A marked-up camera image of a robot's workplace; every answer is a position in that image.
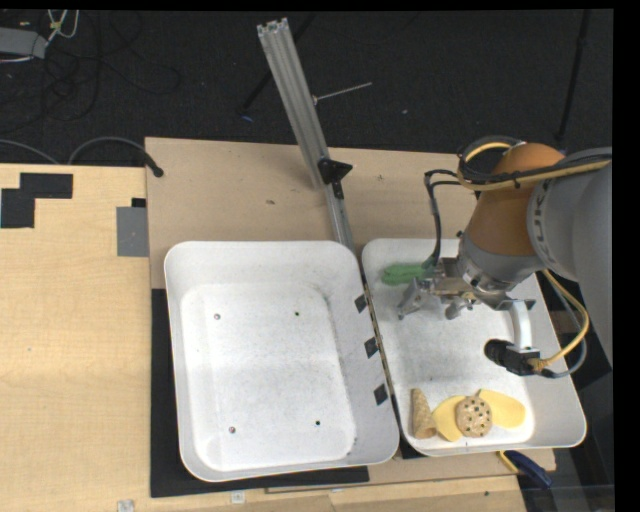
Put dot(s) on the yellow flat slice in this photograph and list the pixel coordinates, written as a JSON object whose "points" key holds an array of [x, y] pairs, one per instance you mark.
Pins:
{"points": [[507, 409], [446, 417]]}

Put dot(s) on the green toy vegetable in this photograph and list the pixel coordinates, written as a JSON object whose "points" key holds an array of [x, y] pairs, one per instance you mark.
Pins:
{"points": [[402, 274]]}

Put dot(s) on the tan waffle cone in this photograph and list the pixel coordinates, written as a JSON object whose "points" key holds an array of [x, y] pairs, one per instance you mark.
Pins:
{"points": [[421, 417]]}

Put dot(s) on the white plastic tray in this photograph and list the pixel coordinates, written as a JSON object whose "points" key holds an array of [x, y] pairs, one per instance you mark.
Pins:
{"points": [[450, 350], [270, 375]]}

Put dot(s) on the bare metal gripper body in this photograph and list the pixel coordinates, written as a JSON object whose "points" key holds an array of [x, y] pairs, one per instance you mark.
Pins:
{"points": [[452, 284]]}

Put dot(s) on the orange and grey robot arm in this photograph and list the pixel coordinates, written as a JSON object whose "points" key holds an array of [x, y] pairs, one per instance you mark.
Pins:
{"points": [[505, 220]]}

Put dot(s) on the chocolate chip biscuit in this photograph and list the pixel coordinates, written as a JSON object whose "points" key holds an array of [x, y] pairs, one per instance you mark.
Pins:
{"points": [[474, 417]]}

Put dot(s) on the black cylinder on white bracket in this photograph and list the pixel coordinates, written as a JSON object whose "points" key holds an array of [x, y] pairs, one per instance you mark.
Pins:
{"points": [[520, 325]]}

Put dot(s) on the brown cardboard board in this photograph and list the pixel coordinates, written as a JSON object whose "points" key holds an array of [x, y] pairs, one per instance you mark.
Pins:
{"points": [[235, 195]]}

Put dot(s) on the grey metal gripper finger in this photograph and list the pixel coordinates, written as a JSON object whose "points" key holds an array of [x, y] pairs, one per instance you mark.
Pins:
{"points": [[412, 299], [454, 310]]}

